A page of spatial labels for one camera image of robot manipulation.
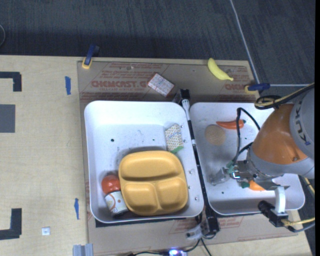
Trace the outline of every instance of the wooden table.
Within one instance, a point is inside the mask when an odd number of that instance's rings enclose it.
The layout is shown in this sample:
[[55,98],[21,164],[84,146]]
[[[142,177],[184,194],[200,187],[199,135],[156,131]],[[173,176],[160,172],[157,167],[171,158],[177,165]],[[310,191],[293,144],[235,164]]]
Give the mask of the wooden table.
[[[77,62],[82,60],[0,56],[1,72],[22,74],[20,92],[13,91],[12,79],[0,79],[0,104],[15,105],[15,132],[0,132],[0,230],[9,229],[11,209],[22,209],[22,234],[0,240],[2,256],[71,256],[73,245],[89,242],[77,76]],[[71,78],[70,95],[65,76]],[[75,217],[75,198],[79,201],[79,219]],[[299,219],[296,211],[292,214]],[[42,235],[44,227],[50,227],[50,235]],[[215,256],[312,255],[304,232],[208,248]],[[188,255],[207,254],[198,246]]]

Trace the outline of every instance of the yellow divided tray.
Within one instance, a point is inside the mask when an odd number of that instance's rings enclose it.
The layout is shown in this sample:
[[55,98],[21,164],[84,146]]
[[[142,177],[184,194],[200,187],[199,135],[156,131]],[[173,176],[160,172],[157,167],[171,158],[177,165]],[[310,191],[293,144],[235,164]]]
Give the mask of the yellow divided tray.
[[168,151],[142,151],[126,155],[119,165],[121,192],[130,211],[142,216],[169,214],[188,201],[185,172]]

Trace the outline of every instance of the brown round object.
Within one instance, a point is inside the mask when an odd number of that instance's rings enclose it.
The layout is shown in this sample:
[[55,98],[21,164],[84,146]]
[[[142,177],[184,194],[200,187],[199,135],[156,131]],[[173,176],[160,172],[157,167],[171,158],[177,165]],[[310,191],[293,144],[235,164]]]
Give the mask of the brown round object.
[[211,124],[205,128],[204,136],[212,145],[222,145],[226,140],[225,130],[216,124]]

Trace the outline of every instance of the yellow banana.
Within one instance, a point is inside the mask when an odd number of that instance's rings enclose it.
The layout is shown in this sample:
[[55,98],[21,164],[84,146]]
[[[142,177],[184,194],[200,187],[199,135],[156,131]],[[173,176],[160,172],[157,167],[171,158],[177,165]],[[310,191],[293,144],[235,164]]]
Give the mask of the yellow banana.
[[211,71],[211,73],[220,80],[230,80],[230,81],[234,80],[233,77],[228,76],[226,72],[224,72],[218,67],[218,65],[216,64],[213,58],[209,58],[208,68]]

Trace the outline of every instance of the dark background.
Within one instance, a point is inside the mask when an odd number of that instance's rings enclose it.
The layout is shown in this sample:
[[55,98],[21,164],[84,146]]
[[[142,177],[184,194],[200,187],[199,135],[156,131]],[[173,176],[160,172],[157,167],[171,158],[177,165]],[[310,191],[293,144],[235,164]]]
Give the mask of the dark background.
[[[95,43],[99,57],[247,60],[257,83],[305,85],[315,24],[316,0],[1,0],[0,55],[84,57]],[[315,255],[315,228],[306,235]]]

